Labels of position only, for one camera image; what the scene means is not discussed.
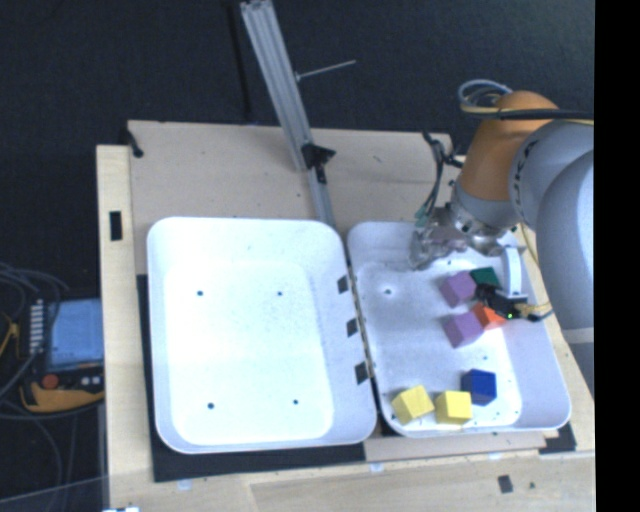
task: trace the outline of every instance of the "toy block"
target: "toy block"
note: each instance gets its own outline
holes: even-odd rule
[[[411,420],[429,414],[435,409],[431,398],[422,385],[417,385],[399,393],[391,406],[400,423],[406,425]]]
[[[440,293],[450,307],[455,308],[459,304],[470,300],[476,293],[476,282],[468,271],[463,270],[447,277],[440,285]]]
[[[444,332],[453,348],[470,345],[484,333],[484,328],[473,311],[454,315],[444,324]]]
[[[436,398],[438,423],[462,425],[472,417],[471,393],[468,391],[445,391]]]
[[[469,271],[469,275],[471,279],[478,284],[490,284],[495,286],[496,288],[501,288],[500,280],[496,275],[496,271],[493,267],[482,267],[482,268],[474,268]]]
[[[485,306],[482,302],[476,302],[471,311],[476,315],[485,331],[500,327],[507,321],[505,317],[500,316],[495,310]]]
[[[471,403],[487,405],[498,396],[496,374],[475,368],[469,370],[460,379],[460,389],[471,393]]]

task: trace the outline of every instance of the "black clip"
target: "black clip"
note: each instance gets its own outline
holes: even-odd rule
[[[131,146],[131,151],[133,152],[133,156],[136,158],[142,158],[144,156],[144,151],[140,149],[138,146],[138,141],[133,136],[127,128],[121,128],[120,133],[118,134],[118,144],[123,144],[125,146]]]
[[[324,173],[324,164],[326,164],[336,152],[333,149],[327,149],[307,143],[301,148],[304,163],[307,169],[315,169],[316,177],[320,183],[327,183],[327,176]]]

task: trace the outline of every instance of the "black carpet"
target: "black carpet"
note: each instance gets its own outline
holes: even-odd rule
[[[312,127],[446,132],[464,153],[473,78],[594,109],[595,0],[274,4],[297,72],[357,61],[302,80]],[[129,119],[277,124],[238,2],[0,0],[0,70],[0,262],[96,296],[96,145]],[[100,476],[95,411],[47,428],[65,481]],[[55,484],[48,446],[0,419],[0,499]]]

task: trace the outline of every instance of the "wire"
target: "wire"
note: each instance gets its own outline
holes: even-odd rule
[[[0,276],[4,276],[6,279],[10,280],[11,282],[14,282],[16,284],[20,284],[26,288],[29,288],[34,293],[38,292],[37,286],[34,286],[31,282],[29,282],[28,279],[25,279],[20,275],[16,275],[15,270],[13,269],[3,270],[2,272],[0,272]]]
[[[458,87],[457,96],[460,109],[479,119],[496,119],[499,121],[520,120],[533,121],[545,119],[562,119],[582,124],[594,124],[593,112],[565,109],[511,109],[498,108],[496,101],[513,90],[493,80],[475,79],[464,82]]]
[[[16,272],[23,274],[25,276],[32,276],[32,277],[35,277],[36,279],[41,279],[43,281],[46,281],[49,284],[55,284],[56,286],[59,286],[60,288],[63,288],[65,290],[69,289],[69,287],[64,281],[62,281],[61,279],[58,279],[55,276],[52,276],[51,274],[47,274],[46,272],[40,272],[38,270],[28,270],[28,269],[16,269]]]
[[[67,464],[67,476],[65,478],[64,494],[62,495],[62,506],[60,510],[67,510],[67,501],[69,500],[69,486],[71,484],[71,477],[73,474],[73,459],[76,453],[76,435],[78,431],[78,416],[73,416],[73,423],[71,425],[71,442],[69,448],[69,463]]]
[[[3,405],[10,403],[5,401],[0,401],[0,407]],[[43,421],[43,420],[57,420],[60,418],[66,418],[69,416],[76,416],[82,414],[83,412],[90,411],[95,409],[98,405],[104,403],[104,400],[97,400],[92,402],[89,405],[85,405],[83,407],[78,407],[76,409],[72,409],[70,411],[62,411],[62,412],[51,412],[51,413],[39,413],[34,414],[28,411],[22,411],[23,414],[21,416],[17,416],[14,414],[6,414],[0,412],[0,419],[3,420],[11,420],[11,421]]]
[[[436,199],[438,198],[438,193],[440,192],[440,182],[442,181],[444,164],[446,163],[458,168],[462,167],[462,163],[454,158],[455,152],[447,154],[442,142],[434,139],[427,132],[423,132],[422,136],[431,146],[431,151],[433,152],[433,157],[436,161],[436,180],[433,184],[433,187],[431,188],[431,192],[427,196],[427,199],[414,215],[414,217],[417,219],[416,227],[424,226],[427,219],[433,213],[433,209],[436,205]]]
[[[18,296],[20,298],[19,306],[11,315],[9,315],[11,320],[17,320],[27,304],[27,294],[25,293],[23,287],[12,279],[0,277],[0,283],[8,284],[12,289],[18,292]]]
[[[467,89],[476,87],[476,91],[471,94],[465,94]],[[483,78],[477,78],[464,82],[458,87],[458,101],[461,105],[468,105],[470,107],[477,106],[483,96],[489,96],[491,103],[495,103],[495,100],[504,94],[512,93],[513,90],[504,84],[499,84],[493,80],[485,80]]]
[[[24,411],[22,408],[18,407],[17,405],[12,404],[11,402],[5,402],[4,405],[8,406],[9,408],[15,410],[20,414],[26,414],[26,411]],[[53,506],[53,503],[56,501],[56,498],[58,497],[58,493],[60,491],[59,488],[62,485],[63,471],[64,471],[64,468],[62,465],[62,455],[60,455],[60,449],[58,448],[58,445],[56,444],[55,440],[53,439],[53,436],[47,430],[47,428],[42,423],[40,423],[40,421],[37,421],[37,420],[34,422],[34,425],[40,430],[40,432],[42,432],[47,442],[51,446],[51,449],[53,451],[53,455],[56,461],[56,483],[54,485],[55,492],[51,496],[51,500],[49,501],[49,504],[45,509],[45,511],[48,511],[51,509],[51,507]]]
[[[7,345],[9,344],[9,340],[11,340],[11,338],[15,336],[18,336],[20,329],[16,324],[13,323],[9,315],[1,311],[0,311],[0,315],[3,316],[5,319],[5,322],[7,322],[7,332],[4,336],[4,339],[2,340],[2,343],[0,343],[0,356],[1,356],[4,353],[5,349],[7,348]]]
[[[4,396],[9,393],[9,391],[11,391],[13,385],[18,382],[18,379],[20,379],[20,377],[22,377],[27,372],[27,370],[31,368],[31,363],[33,363],[37,355],[38,353],[34,352],[27,359],[25,359],[20,368],[18,368],[18,371],[13,375],[13,377],[9,379],[9,382],[7,382],[2,388],[0,388],[0,399],[4,398]]]
[[[533,243],[531,242],[531,238],[529,238],[529,228],[527,225],[525,225],[524,223],[520,223],[520,231],[522,232],[522,238],[524,239],[524,243],[527,246],[527,250],[529,251],[529,254],[531,255],[531,259],[533,259],[534,263],[536,264],[536,266],[538,268],[540,268],[540,263],[538,261],[538,254],[536,253],[535,249],[533,248]],[[518,311],[520,311],[520,314],[524,317],[531,317],[533,315],[533,318],[529,318],[530,320],[542,320],[544,318],[547,318],[548,316],[550,316],[551,314],[553,314],[553,309],[549,309],[551,308],[551,303],[549,301],[543,303],[543,304],[538,304],[538,305],[534,305],[534,304],[516,304],[516,309]],[[537,313],[539,311],[545,311],[548,310],[546,313],[544,313],[542,316],[537,316],[534,315],[534,313]]]

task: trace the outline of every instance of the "purple cube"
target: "purple cube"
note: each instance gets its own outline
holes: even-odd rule
[[[459,304],[472,299],[476,294],[476,282],[471,274],[463,270],[447,277],[440,285],[440,293],[450,307],[455,308]]]
[[[444,324],[444,332],[453,348],[463,347],[476,341],[484,329],[473,311],[454,315]]]
[[[496,374],[474,368],[460,379],[460,389],[471,393],[471,403],[487,405],[498,396],[496,390]]]

